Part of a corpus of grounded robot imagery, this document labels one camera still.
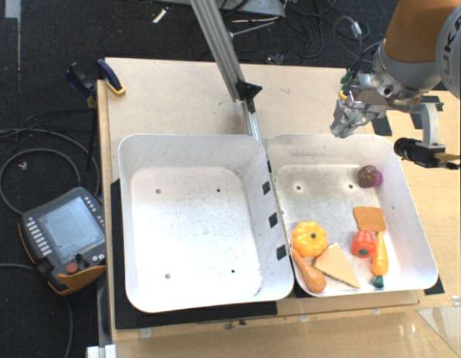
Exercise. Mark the tan triangular sandwich wedge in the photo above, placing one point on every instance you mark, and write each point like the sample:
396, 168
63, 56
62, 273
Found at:
336, 266

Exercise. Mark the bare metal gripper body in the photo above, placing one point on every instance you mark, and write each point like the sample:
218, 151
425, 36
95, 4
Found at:
376, 95

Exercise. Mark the brown bread slice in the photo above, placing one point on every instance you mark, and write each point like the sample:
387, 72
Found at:
369, 218

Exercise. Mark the white plastic tray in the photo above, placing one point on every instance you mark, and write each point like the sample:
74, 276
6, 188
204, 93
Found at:
193, 233
327, 200

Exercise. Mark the pale wood board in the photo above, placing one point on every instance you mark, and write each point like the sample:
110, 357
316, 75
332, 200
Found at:
178, 99

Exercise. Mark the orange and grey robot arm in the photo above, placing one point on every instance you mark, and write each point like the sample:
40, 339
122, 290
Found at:
417, 21

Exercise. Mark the thin black and white rod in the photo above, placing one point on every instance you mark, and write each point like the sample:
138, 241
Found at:
277, 200

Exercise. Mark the yellow pumpkin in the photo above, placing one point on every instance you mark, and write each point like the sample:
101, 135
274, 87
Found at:
309, 238

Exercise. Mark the orange carrot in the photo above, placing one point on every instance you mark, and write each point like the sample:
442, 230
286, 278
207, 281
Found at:
380, 259

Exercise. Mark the red bell pepper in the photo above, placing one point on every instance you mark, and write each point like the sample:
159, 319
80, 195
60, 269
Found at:
362, 244

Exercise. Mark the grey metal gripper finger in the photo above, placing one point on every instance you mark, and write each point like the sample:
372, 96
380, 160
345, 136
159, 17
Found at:
337, 119
353, 122

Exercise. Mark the black cylinder on white bracket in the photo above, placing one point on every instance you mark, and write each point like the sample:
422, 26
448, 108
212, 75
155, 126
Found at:
426, 151

